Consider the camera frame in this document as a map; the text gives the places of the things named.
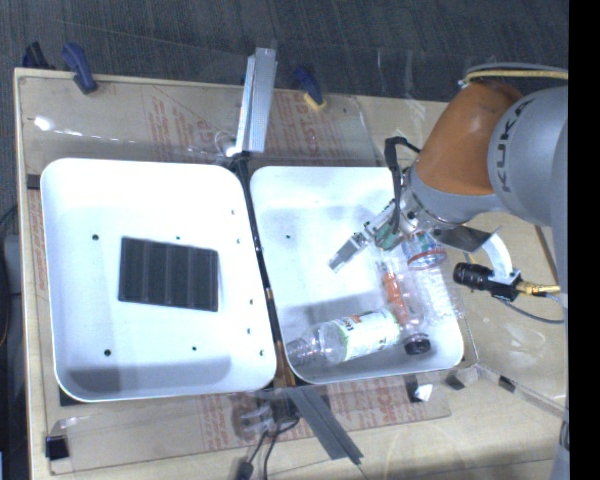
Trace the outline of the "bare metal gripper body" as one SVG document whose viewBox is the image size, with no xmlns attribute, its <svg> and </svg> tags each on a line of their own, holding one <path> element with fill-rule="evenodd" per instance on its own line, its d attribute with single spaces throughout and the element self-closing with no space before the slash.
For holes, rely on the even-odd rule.
<svg viewBox="0 0 600 480">
<path fill-rule="evenodd" d="M 377 216 L 363 224 L 362 237 L 380 249 L 394 249 L 417 232 L 457 226 L 459 223 L 440 219 L 417 203 L 397 205 L 392 199 Z"/>
</svg>

